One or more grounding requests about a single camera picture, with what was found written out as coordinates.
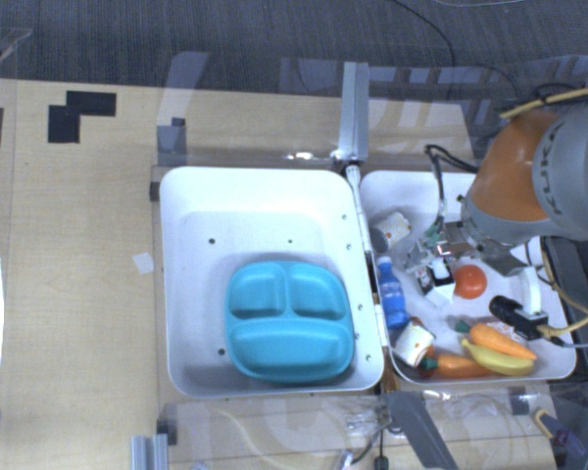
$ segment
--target background floor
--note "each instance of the background floor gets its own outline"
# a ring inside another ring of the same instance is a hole
[[[459,66],[588,56],[588,0],[399,1],[446,33]],[[30,79],[158,86],[187,50],[212,54],[201,87],[264,92],[283,57],[450,65],[436,31],[387,0],[0,0],[0,26],[32,28],[19,71]]]

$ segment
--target wooden table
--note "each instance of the wooden table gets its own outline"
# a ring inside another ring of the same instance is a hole
[[[50,144],[48,107],[65,105],[67,90],[116,93],[117,113],[81,117],[79,144]],[[123,469],[130,438],[154,434],[159,383],[167,378],[158,373],[154,276],[140,273],[133,256],[153,252],[148,190],[157,123],[174,112],[161,108],[165,96],[182,106],[187,92],[0,80],[3,131],[16,132],[0,149],[0,238],[8,247],[0,470]],[[190,97],[189,140],[205,152],[270,148],[277,155],[281,144],[325,152],[337,141],[336,99],[207,91]],[[467,157],[462,118],[448,107],[436,110],[373,102],[371,150],[422,165],[428,137]],[[544,387],[535,392],[548,402]],[[195,460],[209,468],[331,468],[340,449],[365,443],[345,432],[345,416],[358,407],[352,397],[180,400],[188,421],[179,433],[189,442],[171,447],[173,469]],[[483,405],[473,416],[449,415],[443,402],[432,402],[461,467],[555,466],[528,416],[494,416]],[[385,442],[393,468],[419,467],[404,438]]]

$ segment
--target orange carrot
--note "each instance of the orange carrot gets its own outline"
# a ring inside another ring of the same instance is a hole
[[[445,378],[478,378],[492,374],[492,371],[481,367],[471,358],[455,355],[454,353],[440,353],[436,360],[436,369]]]
[[[496,352],[531,360],[538,358],[530,349],[481,322],[470,328],[470,337],[476,345]]]

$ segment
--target toy carrot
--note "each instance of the toy carrot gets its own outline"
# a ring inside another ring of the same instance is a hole
[[[478,378],[491,374],[490,370],[480,366],[471,358],[454,353],[440,353],[435,358],[426,356],[418,368],[425,371],[435,369],[445,378]]]
[[[463,332],[461,329],[465,328],[462,328],[461,325],[456,326],[456,330]],[[474,324],[468,332],[472,341],[480,347],[505,353],[506,355],[529,358],[530,360],[538,358],[530,349],[482,322]]]

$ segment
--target toy banana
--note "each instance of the toy banana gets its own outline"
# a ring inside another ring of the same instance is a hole
[[[534,361],[529,358],[505,355],[494,350],[474,345],[467,339],[462,340],[462,346],[467,348],[472,358],[482,367],[506,376],[525,376],[533,369]]]

